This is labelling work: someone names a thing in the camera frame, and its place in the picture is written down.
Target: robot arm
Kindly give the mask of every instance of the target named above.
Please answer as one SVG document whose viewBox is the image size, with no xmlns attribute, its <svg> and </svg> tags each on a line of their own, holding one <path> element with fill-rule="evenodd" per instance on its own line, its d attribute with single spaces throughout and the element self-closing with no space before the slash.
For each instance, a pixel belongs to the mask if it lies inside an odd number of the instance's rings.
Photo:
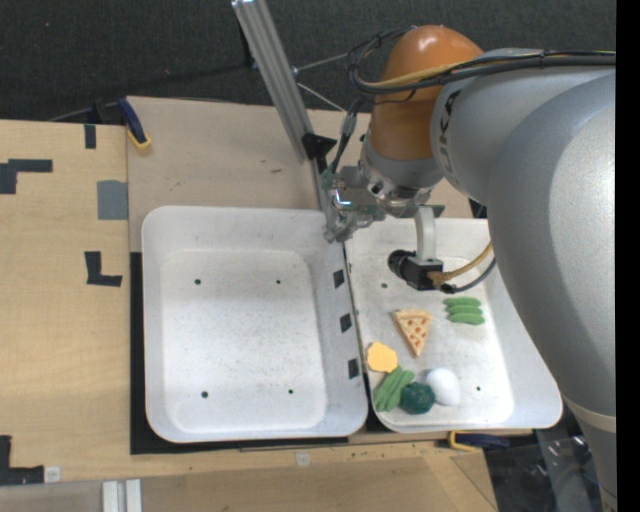
<svg viewBox="0 0 640 512">
<path fill-rule="evenodd" d="M 505 285 L 594 454 L 605 510 L 617 509 L 615 76 L 610 52 L 482 54 L 443 27 L 408 31 L 381 82 L 351 69 L 379 104 L 360 165 L 330 169 L 327 226 L 342 240 L 393 215 L 420 233 L 442 177 L 486 206 Z M 409 263 L 437 263 L 425 251 Z"/>
</svg>

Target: table surface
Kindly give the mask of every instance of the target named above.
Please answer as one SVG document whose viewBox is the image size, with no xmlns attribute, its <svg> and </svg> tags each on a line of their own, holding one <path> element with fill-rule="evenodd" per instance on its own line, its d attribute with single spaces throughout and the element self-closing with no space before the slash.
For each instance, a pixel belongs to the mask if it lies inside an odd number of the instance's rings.
<svg viewBox="0 0 640 512">
<path fill-rule="evenodd" d="M 53 161 L 52 173 L 19 173 L 16 194 L 0 195 L 0 434 L 13 437 L 11 466 L 60 467 L 66 482 L 293 467 L 300 448 L 129 453 L 129 255 L 140 250 L 146 213 L 162 204 L 316 207 L 311 167 L 296 160 L 274 108 L 130 102 L 152 139 L 146 152 L 121 126 L 96 126 L 87 148 L 81 124 L 0 121 L 0 163 Z M 340 112 L 309 115 L 316 133 L 339 136 Z M 353 144 L 342 163 L 357 159 Z M 97 183 L 107 180 L 128 183 L 129 221 L 99 218 Z M 444 216 L 470 216 L 446 183 L 432 202 L 447 206 Z M 100 251 L 102 274 L 122 276 L 121 285 L 87 284 L 86 251 Z M 423 458 L 457 510 L 484 510 L 477 482 L 453 462 L 459 453 L 433 441 L 442 437 L 363 430 L 347 445 L 304 449 L 314 464 Z M 479 474 L 486 485 L 486 468 Z"/>
</svg>

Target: white tray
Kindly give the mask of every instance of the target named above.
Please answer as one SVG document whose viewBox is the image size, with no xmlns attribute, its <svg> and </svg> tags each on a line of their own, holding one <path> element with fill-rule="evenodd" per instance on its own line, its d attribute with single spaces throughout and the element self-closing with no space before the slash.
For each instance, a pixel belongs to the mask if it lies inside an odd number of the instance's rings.
<svg viewBox="0 0 640 512">
<path fill-rule="evenodd" d="M 437 219 L 436 256 L 445 270 L 472 261 L 489 241 L 487 223 L 480 219 Z M 396 249 L 414 250 L 413 220 L 387 218 L 356 231 L 346 243 L 354 306 L 363 350 L 376 340 L 396 350 L 399 364 L 422 379 L 429 369 L 444 367 L 459 379 L 461 401 L 435 404 L 426 414 L 412 415 L 396 407 L 377 412 L 380 421 L 397 432 L 473 430 L 486 428 L 544 428 L 555 424 L 562 400 L 555 380 L 520 321 L 497 267 L 481 284 L 461 293 L 481 300 L 485 323 L 451 323 L 439 291 L 419 292 L 396 277 L 387 266 Z M 462 285 L 486 267 L 457 277 Z M 390 313 L 420 308 L 433 315 L 426 346 L 413 358 L 396 330 Z M 369 372 L 371 389 L 383 374 Z"/>
<path fill-rule="evenodd" d="M 311 210 L 165 206 L 142 227 L 146 412 L 172 442 L 346 436 L 367 398 L 343 247 Z"/>
</svg>

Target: yellow toy cheese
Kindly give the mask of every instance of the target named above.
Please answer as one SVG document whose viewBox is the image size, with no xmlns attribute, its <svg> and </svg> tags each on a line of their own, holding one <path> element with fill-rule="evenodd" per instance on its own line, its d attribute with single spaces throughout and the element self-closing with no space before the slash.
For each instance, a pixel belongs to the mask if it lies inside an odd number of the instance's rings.
<svg viewBox="0 0 640 512">
<path fill-rule="evenodd" d="M 398 366 L 398 356 L 393 349 L 374 341 L 367 350 L 367 364 L 374 372 L 390 373 Z"/>
</svg>

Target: toy pizza slice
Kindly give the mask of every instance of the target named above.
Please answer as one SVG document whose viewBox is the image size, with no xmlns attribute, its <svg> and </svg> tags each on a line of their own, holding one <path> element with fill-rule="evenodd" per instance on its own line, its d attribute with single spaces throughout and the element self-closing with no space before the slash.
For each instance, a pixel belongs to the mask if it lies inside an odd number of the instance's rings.
<svg viewBox="0 0 640 512">
<path fill-rule="evenodd" d="M 418 357 L 427 339 L 431 314 L 422 309 L 400 309 L 391 316 L 414 357 Z"/>
</svg>

